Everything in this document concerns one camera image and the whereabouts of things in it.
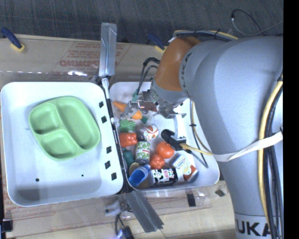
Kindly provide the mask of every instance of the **gray carpet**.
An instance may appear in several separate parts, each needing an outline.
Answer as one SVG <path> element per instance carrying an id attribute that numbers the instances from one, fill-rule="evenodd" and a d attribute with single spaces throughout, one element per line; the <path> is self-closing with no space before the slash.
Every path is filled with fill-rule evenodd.
<path id="1" fill-rule="evenodd" d="M 0 0 L 0 29 L 100 40 L 101 23 L 109 22 L 118 27 L 118 41 L 145 44 L 152 33 L 167 45 L 178 29 L 221 30 L 245 37 L 232 24 L 235 9 L 247 12 L 258 24 L 235 12 L 235 25 L 247 34 L 284 20 L 284 0 Z M 279 24 L 260 35 L 282 33 Z"/>

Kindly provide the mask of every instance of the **green divided plate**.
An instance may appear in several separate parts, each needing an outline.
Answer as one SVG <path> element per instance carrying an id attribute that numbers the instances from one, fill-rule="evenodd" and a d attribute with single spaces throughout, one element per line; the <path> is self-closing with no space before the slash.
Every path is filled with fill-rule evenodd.
<path id="1" fill-rule="evenodd" d="M 35 106 L 30 128 L 44 153 L 54 160 L 81 155 L 101 139 L 100 129 L 88 108 L 76 97 L 58 97 Z"/>

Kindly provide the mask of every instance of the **toy food package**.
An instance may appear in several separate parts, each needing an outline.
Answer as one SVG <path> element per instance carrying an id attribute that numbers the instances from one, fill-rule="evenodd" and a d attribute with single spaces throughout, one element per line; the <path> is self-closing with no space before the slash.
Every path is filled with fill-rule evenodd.
<path id="1" fill-rule="evenodd" d="M 176 156 L 172 166 L 183 172 L 184 180 L 193 182 L 198 177 L 198 170 L 183 155 Z"/>
<path id="2" fill-rule="evenodd" d="M 175 168 L 154 169 L 149 172 L 150 187 L 172 185 L 176 181 L 178 181 L 178 176 Z"/>

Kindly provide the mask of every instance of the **orange toy pepper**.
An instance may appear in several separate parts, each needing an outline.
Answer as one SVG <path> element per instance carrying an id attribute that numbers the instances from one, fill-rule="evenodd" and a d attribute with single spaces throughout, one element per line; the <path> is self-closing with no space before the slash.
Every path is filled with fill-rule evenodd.
<path id="1" fill-rule="evenodd" d="M 151 169 L 161 169 L 165 165 L 165 159 L 158 154 L 154 154 L 149 162 Z"/>
<path id="2" fill-rule="evenodd" d="M 122 148 L 135 145 L 138 142 L 136 133 L 120 133 L 119 138 Z"/>

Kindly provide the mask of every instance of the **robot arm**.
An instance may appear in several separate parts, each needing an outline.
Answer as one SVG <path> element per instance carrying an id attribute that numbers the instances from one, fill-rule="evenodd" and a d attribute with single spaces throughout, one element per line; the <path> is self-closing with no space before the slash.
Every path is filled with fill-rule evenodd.
<path id="1" fill-rule="evenodd" d="M 237 152 L 259 139 L 263 112 L 282 70 L 282 37 L 204 42 L 176 38 L 159 63 L 147 99 L 168 119 L 175 116 L 175 107 L 190 98 L 212 152 Z M 275 99 L 266 137 L 283 124 L 282 87 Z M 284 236 L 283 143 L 266 148 L 265 162 L 259 161 L 261 151 L 218 162 L 231 195 L 238 239 Z M 272 171 L 271 163 L 276 164 Z M 259 176 L 262 170 L 265 176 Z M 269 185 L 265 192 L 260 191 L 259 178 Z M 273 180 L 279 185 L 270 186 Z M 280 219 L 273 222 L 275 216 Z"/>

